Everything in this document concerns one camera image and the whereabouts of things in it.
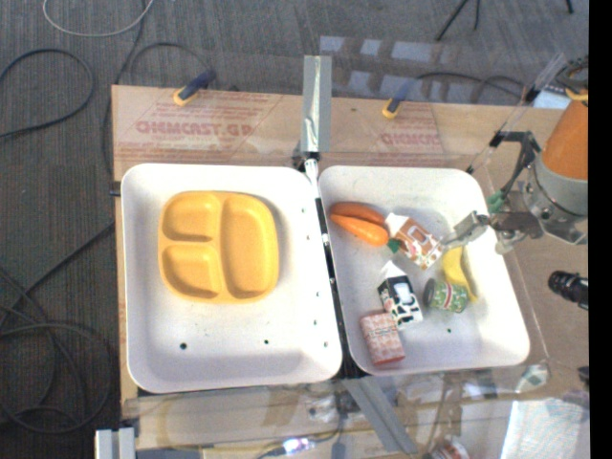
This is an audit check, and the black cylinder on white bracket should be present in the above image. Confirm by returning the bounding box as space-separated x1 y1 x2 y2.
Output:
547 270 590 312

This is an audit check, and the pink packet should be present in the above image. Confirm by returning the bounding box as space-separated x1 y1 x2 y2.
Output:
359 310 407 367

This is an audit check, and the thin black and white rod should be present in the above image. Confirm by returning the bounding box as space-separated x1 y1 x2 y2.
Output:
303 157 356 378

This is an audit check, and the orange carrot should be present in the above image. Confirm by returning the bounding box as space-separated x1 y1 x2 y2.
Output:
330 213 404 254

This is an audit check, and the green can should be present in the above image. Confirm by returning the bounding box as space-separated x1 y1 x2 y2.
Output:
422 277 470 315

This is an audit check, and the black and white milk carton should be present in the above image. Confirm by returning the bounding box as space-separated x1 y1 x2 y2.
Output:
377 260 425 331

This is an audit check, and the brown sausage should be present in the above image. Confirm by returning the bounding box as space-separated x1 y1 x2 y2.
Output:
329 201 387 227

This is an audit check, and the white plastic tray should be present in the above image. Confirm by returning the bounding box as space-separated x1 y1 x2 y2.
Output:
317 164 532 378
120 162 344 395

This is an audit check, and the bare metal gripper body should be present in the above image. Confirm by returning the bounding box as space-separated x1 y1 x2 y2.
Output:
489 179 590 247

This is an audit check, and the brown cardboard board red print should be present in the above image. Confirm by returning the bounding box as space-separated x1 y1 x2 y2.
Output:
110 84 590 449

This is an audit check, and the yellow divided plate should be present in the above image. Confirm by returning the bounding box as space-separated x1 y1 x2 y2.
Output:
157 189 281 304

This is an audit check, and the orange and white carton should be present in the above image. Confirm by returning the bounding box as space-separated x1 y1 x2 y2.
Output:
383 212 445 272

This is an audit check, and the yellow banana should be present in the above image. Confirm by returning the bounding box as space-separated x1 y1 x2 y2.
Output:
441 245 480 303

